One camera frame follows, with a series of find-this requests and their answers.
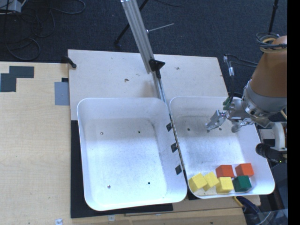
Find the black cylinder on white bracket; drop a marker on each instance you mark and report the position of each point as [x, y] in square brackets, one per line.
[266, 151]

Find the white plastic tray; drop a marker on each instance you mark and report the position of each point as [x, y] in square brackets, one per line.
[206, 149]
[126, 158]

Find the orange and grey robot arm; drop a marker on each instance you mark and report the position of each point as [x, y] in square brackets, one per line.
[269, 78]

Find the pale wood board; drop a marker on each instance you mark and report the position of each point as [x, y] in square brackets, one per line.
[112, 78]

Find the green cube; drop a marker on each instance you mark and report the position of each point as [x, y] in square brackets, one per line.
[242, 183]

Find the yellow cube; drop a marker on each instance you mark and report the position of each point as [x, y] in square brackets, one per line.
[211, 179]
[197, 182]
[225, 185]

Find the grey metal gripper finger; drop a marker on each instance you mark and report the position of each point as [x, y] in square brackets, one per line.
[237, 126]
[215, 120]

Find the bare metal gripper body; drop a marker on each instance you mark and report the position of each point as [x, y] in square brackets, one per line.
[236, 108]

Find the orange cube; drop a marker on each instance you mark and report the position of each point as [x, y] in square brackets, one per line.
[245, 169]
[225, 171]

